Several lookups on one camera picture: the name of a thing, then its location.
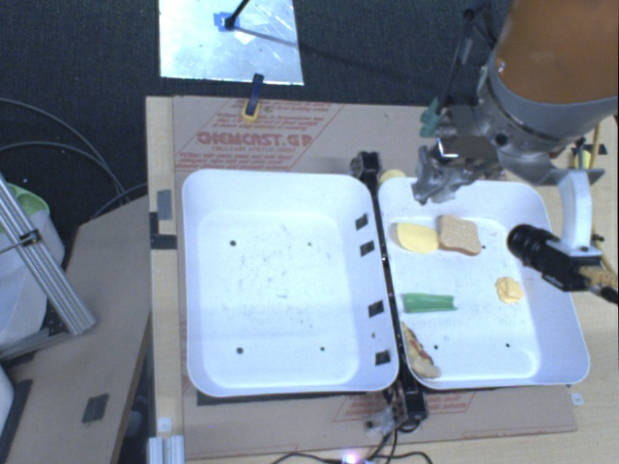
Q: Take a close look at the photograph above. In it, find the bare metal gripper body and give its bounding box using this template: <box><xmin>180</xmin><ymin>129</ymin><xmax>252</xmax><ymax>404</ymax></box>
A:
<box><xmin>436</xmin><ymin>89</ymin><xmax>558</xmax><ymax>184</ymax></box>

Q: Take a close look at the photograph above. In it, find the brown bread slice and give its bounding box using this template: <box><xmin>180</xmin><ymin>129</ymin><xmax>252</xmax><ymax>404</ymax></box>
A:
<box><xmin>436</xmin><ymin>214</ymin><xmax>484</xmax><ymax>257</ymax></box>

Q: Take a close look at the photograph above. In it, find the yellow potato slice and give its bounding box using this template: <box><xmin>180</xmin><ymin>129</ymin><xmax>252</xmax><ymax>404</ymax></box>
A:
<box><xmin>389</xmin><ymin>220</ymin><xmax>440</xmax><ymax>255</ymax></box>

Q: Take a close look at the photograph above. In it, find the thin black rod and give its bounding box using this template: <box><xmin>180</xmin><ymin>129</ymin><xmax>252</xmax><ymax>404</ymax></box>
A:
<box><xmin>363</xmin><ymin>171</ymin><xmax>413</xmax><ymax>405</ymax></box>

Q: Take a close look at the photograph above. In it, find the small yellow lumpy toy food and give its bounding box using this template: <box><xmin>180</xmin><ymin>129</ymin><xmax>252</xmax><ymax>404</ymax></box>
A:
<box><xmin>493</xmin><ymin>275</ymin><xmax>525</xmax><ymax>305</ymax></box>

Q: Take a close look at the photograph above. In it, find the green bean pod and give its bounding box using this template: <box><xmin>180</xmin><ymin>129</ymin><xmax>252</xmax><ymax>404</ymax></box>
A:
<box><xmin>401</xmin><ymin>292</ymin><xmax>458</xmax><ymax>315</ymax></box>

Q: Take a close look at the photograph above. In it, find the brown cardboard board, red print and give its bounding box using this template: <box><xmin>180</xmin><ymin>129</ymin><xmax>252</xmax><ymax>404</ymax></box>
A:
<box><xmin>171</xmin><ymin>95</ymin><xmax>579</xmax><ymax>461</ymax></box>

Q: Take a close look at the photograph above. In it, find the white plastic tray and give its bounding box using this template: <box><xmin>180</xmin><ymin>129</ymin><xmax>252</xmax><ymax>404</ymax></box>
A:
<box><xmin>181</xmin><ymin>167</ymin><xmax>400</xmax><ymax>399</ymax></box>
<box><xmin>376</xmin><ymin>176</ymin><xmax>592</xmax><ymax>392</ymax></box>

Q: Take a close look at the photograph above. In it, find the pizza slice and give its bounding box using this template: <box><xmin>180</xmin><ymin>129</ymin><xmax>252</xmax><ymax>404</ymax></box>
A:
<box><xmin>399</xmin><ymin>320</ymin><xmax>443</xmax><ymax>381</ymax></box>

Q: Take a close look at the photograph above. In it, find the black cylinder on white bracket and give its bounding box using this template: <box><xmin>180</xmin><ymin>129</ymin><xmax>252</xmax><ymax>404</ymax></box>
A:
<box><xmin>506</xmin><ymin>168</ymin><xmax>605</xmax><ymax>293</ymax></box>

